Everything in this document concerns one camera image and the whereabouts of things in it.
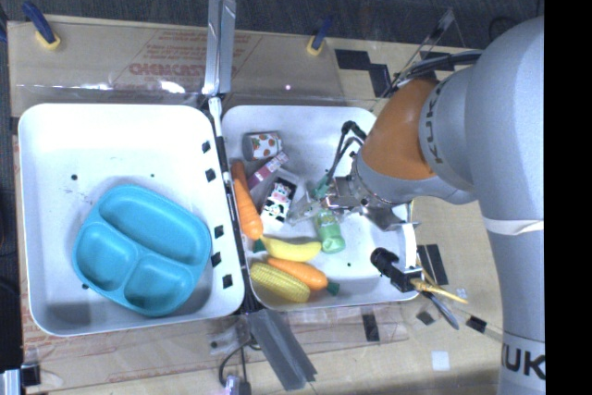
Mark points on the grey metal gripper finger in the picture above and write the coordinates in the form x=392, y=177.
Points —
x=331, y=207
x=303, y=209

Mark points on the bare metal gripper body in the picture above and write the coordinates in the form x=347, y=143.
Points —
x=346, y=192

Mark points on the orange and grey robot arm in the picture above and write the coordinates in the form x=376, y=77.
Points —
x=490, y=120

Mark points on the cow print carton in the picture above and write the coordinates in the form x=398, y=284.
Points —
x=278, y=201

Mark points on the green bottle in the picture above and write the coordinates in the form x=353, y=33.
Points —
x=332, y=236

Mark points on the yellow banana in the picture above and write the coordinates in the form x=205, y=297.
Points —
x=291, y=249

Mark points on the orange carrot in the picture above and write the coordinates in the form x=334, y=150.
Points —
x=300, y=273
x=246, y=206

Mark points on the white plastic tray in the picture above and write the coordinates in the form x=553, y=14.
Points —
x=305, y=129
x=115, y=139

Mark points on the white can with orange print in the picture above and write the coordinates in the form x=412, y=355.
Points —
x=263, y=145

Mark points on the yellow corn cob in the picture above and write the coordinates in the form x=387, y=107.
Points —
x=279, y=282

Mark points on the blue divided plate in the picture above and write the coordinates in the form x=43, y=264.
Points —
x=143, y=245

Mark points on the brown cardboard board red print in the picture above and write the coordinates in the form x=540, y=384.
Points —
x=115, y=60

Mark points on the black cylinder on white bracket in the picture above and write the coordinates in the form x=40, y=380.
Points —
x=392, y=267

